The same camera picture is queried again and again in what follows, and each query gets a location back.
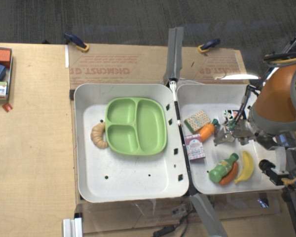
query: yellow cable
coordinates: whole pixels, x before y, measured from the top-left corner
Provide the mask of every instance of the yellow cable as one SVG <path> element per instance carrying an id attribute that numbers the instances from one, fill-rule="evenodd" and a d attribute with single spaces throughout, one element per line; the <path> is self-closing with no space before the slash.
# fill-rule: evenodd
<path id="1" fill-rule="evenodd" d="M 275 61 L 270 61 L 270 63 L 273 63 L 273 64 L 287 64 L 287 63 L 291 63 L 291 62 L 295 62 L 296 61 L 296 58 L 293 58 L 293 59 L 289 59 L 289 60 L 275 60 Z"/>
<path id="2" fill-rule="evenodd" d="M 293 185 L 296 182 L 296 177 L 294 179 L 282 178 L 284 185 Z"/>

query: red block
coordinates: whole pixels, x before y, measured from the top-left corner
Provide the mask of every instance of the red block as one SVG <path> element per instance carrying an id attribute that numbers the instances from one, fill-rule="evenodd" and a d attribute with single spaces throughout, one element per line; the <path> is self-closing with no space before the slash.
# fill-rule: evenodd
<path id="1" fill-rule="evenodd" d="M 10 68 L 11 62 L 11 50 L 0 49 L 0 64 L 4 65 L 6 68 Z"/>

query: light wood surface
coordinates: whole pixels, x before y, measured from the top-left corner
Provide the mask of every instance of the light wood surface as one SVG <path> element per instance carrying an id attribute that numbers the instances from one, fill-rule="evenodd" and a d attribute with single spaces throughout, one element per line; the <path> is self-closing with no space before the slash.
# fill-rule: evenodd
<path id="1" fill-rule="evenodd" d="M 0 101 L 0 236 L 60 237 L 75 209 L 64 45 L 0 46 L 13 48 L 13 110 Z"/>

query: blue and yellow clamp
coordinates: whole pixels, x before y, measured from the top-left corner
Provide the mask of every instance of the blue and yellow clamp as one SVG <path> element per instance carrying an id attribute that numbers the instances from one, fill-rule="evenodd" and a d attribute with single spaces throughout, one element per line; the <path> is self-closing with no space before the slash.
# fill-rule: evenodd
<path id="1" fill-rule="evenodd" d="M 197 50 L 200 53 L 206 53 L 209 51 L 210 47 L 215 47 L 216 45 L 220 44 L 221 40 L 220 39 L 213 39 L 210 42 L 207 42 L 206 44 L 199 45 Z"/>
<path id="2" fill-rule="evenodd" d="M 67 44 L 69 42 L 73 42 L 76 44 L 76 49 L 82 51 L 82 52 L 87 52 L 89 50 L 89 45 L 84 43 L 81 39 L 79 39 L 77 36 L 69 33 L 64 33 L 64 38 L 67 41 Z"/>

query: green bottle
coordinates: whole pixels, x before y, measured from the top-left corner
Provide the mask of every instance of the green bottle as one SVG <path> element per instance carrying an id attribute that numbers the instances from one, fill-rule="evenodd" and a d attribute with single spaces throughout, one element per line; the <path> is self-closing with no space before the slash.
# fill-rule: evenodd
<path id="1" fill-rule="evenodd" d="M 228 159 L 224 159 L 220 161 L 209 171 L 209 179 L 214 183 L 218 183 L 232 168 L 232 164 L 239 159 L 239 156 L 236 153 L 231 154 Z"/>

